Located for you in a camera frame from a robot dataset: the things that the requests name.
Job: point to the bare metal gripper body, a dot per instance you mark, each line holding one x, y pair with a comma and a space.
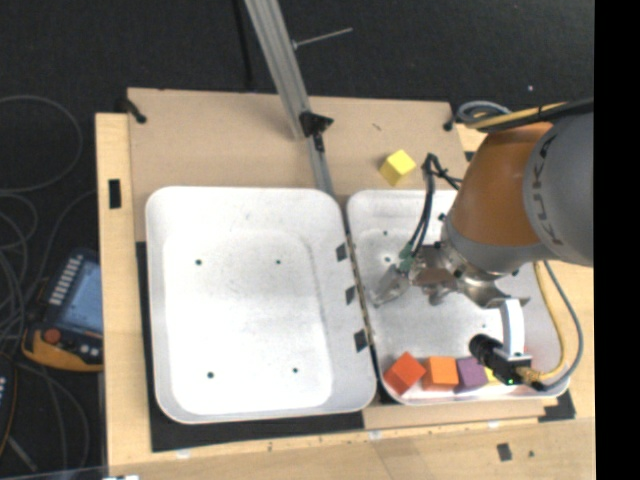
440, 270

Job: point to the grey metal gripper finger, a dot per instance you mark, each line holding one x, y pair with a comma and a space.
392, 285
439, 295

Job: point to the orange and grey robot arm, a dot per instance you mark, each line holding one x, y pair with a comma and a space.
505, 188

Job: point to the white plastic tray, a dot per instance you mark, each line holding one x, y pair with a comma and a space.
430, 328
250, 308

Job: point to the orange cube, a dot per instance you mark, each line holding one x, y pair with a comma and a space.
441, 372

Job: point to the purple cube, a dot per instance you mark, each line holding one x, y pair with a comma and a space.
471, 374

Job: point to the red cube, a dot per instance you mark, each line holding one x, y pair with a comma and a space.
404, 373

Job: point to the yellow cube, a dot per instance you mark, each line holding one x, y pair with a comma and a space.
492, 376
397, 167

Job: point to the brown cardboard board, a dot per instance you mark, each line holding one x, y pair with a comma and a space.
225, 143

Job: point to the black cylinder on white bracket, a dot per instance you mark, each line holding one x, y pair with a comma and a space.
512, 328

